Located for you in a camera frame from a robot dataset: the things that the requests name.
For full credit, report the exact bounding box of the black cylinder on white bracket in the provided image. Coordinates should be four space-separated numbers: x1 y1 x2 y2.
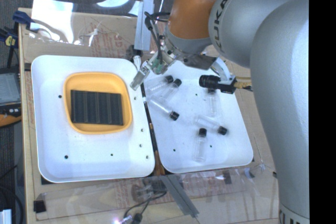
198 57 237 94

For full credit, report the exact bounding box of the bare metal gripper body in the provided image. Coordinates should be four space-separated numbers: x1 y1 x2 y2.
146 44 218 76

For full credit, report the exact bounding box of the white plastic tray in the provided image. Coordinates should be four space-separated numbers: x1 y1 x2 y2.
141 59 254 175
30 54 155 184

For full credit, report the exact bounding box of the black block with thin wires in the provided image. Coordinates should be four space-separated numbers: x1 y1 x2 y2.
148 177 167 194

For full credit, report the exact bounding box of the black ribbed rack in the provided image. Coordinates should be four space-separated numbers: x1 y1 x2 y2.
70 89 124 126

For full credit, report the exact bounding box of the clear bottle with black cap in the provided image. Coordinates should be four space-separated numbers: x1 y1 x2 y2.
193 127 208 163
148 98 181 122
194 115 229 136
157 78 183 99
145 74 174 92
206 88 219 118

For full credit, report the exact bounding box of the brown cardboard board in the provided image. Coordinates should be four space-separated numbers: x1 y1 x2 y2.
17 7 279 224

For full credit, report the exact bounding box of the yellow rounded square bowl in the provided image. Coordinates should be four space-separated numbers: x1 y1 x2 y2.
62 71 133 135

